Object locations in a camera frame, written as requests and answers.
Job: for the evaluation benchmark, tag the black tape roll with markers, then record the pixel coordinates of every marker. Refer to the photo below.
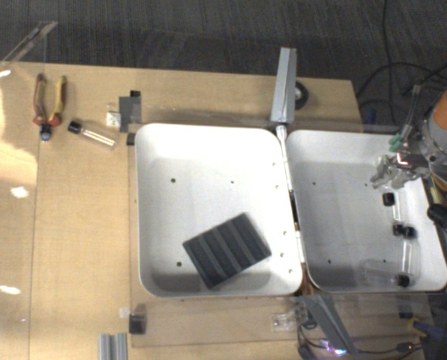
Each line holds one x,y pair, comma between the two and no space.
303,94

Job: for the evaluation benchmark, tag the red and yellow pliers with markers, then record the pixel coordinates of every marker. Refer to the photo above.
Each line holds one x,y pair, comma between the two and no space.
54,107

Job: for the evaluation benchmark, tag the black ribbed foam block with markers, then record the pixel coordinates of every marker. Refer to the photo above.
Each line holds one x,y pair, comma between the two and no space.
227,249

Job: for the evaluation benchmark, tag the white plastic tray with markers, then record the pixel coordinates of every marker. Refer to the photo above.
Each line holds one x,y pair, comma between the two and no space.
208,171
339,216

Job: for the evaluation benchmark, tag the small clear plastic packet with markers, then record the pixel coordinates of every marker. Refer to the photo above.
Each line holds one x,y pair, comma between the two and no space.
113,117
287,319

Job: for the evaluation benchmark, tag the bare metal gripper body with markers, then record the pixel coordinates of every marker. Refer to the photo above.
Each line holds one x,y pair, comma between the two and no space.
414,162

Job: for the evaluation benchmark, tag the clear bottle with black cap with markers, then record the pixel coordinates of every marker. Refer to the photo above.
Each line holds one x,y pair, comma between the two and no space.
397,230
387,199
377,270
407,255
94,135

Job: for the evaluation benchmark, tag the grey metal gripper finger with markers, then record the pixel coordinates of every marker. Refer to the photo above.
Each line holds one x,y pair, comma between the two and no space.
381,174
400,181

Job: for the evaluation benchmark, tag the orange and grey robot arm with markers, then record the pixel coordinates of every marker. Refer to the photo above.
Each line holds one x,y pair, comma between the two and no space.
445,122

